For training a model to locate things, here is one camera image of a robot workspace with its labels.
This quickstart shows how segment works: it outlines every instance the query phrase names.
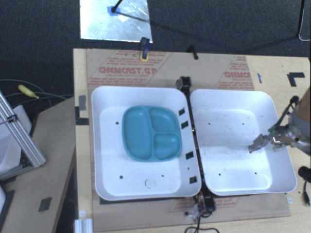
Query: metal frame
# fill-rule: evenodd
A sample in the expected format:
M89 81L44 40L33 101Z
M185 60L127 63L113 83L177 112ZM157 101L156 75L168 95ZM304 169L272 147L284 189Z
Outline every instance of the metal frame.
M20 145L23 153L26 155L29 163L31 164L31 166L24 166L23 164L20 164L19 166L5 172L4 174L0 175L0 181L11 178L32 168L37 168L44 164L46 162L46 159L24 129L17 115L14 114L12 107L5 99L5 96L1 93L1 91L0 118L3 119L2 124L5 124L7 126L15 140Z

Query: black tape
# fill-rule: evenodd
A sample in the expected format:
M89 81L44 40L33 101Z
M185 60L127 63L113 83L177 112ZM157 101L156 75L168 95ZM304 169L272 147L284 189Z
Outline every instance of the black tape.
M197 182L198 182L198 180L197 180L196 176L193 176L193 177L191 177L191 178L189 179L189 183L190 183L190 184L192 184L192 183L197 183Z
M188 124L188 121L185 121L181 124L181 129L184 129L185 127L188 127L189 124Z
M79 106L75 107L75 114L76 114L76 125L89 125L89 119L88 118L81 118L80 117Z
M304 77L305 74L303 72L290 72L289 74L287 74L287 78L291 84L291 87L297 86L295 78L304 78Z
M181 116L182 114L185 113L185 108L182 108L180 111L178 111L179 115Z
M47 211L50 208L50 204L52 201L52 197L48 197L46 199L41 200L39 212Z
M86 111L86 95L79 96L79 110Z
M1 214L0 214L0 232L2 231L2 228L4 226L4 222L5 222L6 216L8 215L14 194L15 194L14 190L8 191L5 193L5 202L4 202Z
M193 151L186 153L186 160L192 158L193 156L194 156Z

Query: wooden board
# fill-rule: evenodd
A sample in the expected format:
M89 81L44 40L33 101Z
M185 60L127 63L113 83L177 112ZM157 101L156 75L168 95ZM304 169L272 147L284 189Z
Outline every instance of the wooden board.
M75 149L74 99L39 114L33 140L47 162L4 185L15 190L2 233L53 233L62 211ZM51 200L39 211L41 201Z

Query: cardboard sheet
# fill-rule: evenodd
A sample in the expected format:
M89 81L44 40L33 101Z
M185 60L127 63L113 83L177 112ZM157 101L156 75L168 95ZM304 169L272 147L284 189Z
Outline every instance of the cardboard sheet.
M140 52L129 50L87 50L87 84L92 169L94 232L192 224L185 210L193 198L137 202L103 202L94 187L93 129L90 98L101 85L174 87L180 76L190 76L191 91L203 89L254 90L245 56L150 52L149 62ZM222 222L290 216L284 194L216 198L216 211L202 222Z

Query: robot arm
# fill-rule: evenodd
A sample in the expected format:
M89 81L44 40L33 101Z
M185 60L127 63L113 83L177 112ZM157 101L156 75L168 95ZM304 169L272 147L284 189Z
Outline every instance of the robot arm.
M286 115L289 115L288 124L280 126ZM296 147L310 156L310 87L300 101L299 97L292 97L280 119L268 131L269 135L260 134L253 144L248 146L250 153L270 142L277 148Z

